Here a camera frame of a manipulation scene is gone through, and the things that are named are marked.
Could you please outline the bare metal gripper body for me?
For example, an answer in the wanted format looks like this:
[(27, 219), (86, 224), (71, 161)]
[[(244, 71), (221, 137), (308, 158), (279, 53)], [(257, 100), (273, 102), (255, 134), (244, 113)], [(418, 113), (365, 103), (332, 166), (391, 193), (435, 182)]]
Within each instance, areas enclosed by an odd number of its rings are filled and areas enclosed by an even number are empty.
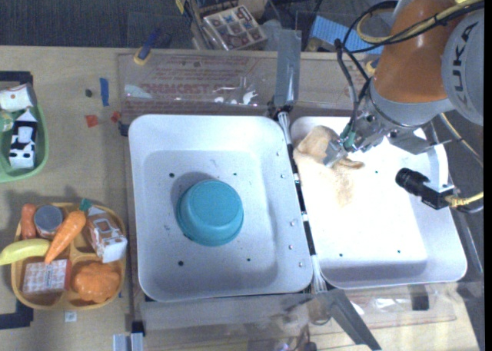
[(364, 110), (352, 117), (344, 129), (344, 149), (347, 152), (366, 152), (384, 139), (411, 154), (429, 151), (432, 143), (416, 135), (422, 125), (408, 126), (387, 119), (375, 110)]

